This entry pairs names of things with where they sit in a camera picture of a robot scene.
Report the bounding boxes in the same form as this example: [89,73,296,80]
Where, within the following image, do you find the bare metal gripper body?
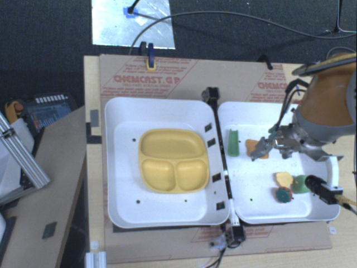
[272,124,344,162]

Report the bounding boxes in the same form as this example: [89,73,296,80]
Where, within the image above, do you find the orange toy pizza slice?
[245,138,270,160]

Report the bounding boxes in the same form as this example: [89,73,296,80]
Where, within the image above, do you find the yellow toy chip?
[272,171,295,188]

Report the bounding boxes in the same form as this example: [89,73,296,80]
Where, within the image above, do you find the green toy celery stick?
[227,128,241,158]

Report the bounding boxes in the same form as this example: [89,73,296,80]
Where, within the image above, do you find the white plastic tray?
[216,101,341,225]
[104,97,231,229]

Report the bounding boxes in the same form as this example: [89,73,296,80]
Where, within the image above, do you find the green toy pear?
[291,174,311,194]

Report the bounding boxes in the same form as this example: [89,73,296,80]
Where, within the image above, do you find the thin black and white rod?
[211,98,238,226]

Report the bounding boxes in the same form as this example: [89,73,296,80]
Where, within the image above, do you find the orange and green toy tomato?
[275,186,294,204]

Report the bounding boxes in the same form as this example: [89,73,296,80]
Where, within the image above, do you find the yellow divided plate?
[138,128,211,194]

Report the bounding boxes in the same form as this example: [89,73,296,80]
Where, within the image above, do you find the brown cardboard board, red print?
[99,54,334,265]

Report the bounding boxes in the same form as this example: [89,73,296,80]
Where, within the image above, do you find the black cylinder on white bracket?
[304,155,345,205]

